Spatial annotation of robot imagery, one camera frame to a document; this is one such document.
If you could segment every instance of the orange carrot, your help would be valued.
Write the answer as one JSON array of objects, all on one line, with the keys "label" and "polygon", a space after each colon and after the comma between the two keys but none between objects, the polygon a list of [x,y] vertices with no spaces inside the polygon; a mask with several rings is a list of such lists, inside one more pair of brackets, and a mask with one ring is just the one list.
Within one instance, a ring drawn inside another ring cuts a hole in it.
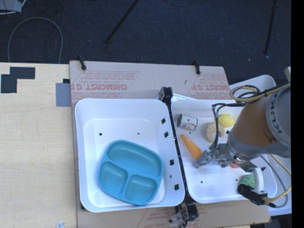
[{"label": "orange carrot", "polygon": [[190,138],[186,137],[185,135],[181,134],[181,139],[184,141],[186,147],[190,151],[191,155],[198,160],[200,156],[203,154],[203,151],[200,149],[199,146],[196,145]]}]

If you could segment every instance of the lemon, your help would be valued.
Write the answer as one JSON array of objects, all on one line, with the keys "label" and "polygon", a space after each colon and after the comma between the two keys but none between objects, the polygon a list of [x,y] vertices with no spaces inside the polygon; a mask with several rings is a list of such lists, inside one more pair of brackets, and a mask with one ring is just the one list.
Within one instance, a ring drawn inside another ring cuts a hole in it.
[{"label": "lemon", "polygon": [[219,124],[221,124],[223,127],[231,127],[236,122],[234,121],[233,117],[229,114],[222,114],[218,118]]}]

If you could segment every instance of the can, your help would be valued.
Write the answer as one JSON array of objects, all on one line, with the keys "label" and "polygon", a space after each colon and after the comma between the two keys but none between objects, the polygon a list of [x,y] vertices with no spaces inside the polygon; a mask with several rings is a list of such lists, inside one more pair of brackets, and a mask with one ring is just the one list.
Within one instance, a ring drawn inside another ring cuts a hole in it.
[{"label": "can", "polygon": [[185,116],[180,114],[177,119],[177,126],[180,128],[188,129],[194,131],[198,124],[198,119],[196,117]]}]

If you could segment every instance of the beige round object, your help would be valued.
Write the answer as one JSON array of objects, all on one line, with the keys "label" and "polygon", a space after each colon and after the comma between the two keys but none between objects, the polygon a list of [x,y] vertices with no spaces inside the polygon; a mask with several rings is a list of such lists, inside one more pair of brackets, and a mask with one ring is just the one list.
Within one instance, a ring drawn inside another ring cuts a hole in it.
[{"label": "beige round object", "polygon": [[[208,142],[212,143],[215,140],[215,134],[217,131],[217,126],[215,122],[211,122],[207,125],[205,129],[205,137]],[[218,125],[218,135],[219,137],[223,137],[225,134],[225,129],[221,124]]]}]

